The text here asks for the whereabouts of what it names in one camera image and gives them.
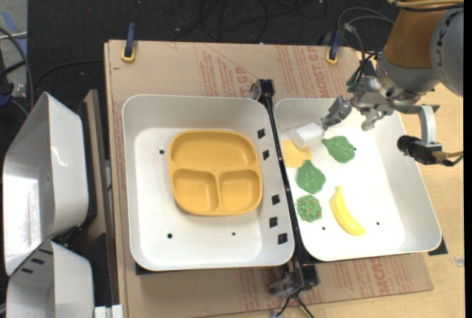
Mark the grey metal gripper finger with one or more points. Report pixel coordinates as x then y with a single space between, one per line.
337 110
370 119

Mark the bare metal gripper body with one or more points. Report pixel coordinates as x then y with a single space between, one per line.
372 99

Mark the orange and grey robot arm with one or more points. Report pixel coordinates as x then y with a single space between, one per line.
413 36

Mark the white foam block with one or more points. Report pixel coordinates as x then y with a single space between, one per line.
308 134

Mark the green lettuce leaf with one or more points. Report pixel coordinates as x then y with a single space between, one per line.
310 178
341 149

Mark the yellow cheese slice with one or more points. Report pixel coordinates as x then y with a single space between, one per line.
293 158

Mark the white plastic tray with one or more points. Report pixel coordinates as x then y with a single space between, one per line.
206 239
391 198
51 287
40 180

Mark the thin black rod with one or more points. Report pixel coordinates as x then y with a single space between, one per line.
287 180

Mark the yellow banana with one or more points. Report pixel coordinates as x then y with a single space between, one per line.
344 215

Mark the green peas pile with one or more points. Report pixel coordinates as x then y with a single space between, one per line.
309 209

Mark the yellow divided plate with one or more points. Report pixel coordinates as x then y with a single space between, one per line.
214 161

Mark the brown cardboard board, red print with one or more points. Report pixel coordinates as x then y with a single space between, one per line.
162 65

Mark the black cylinder on white bracket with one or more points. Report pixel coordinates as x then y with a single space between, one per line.
418 148

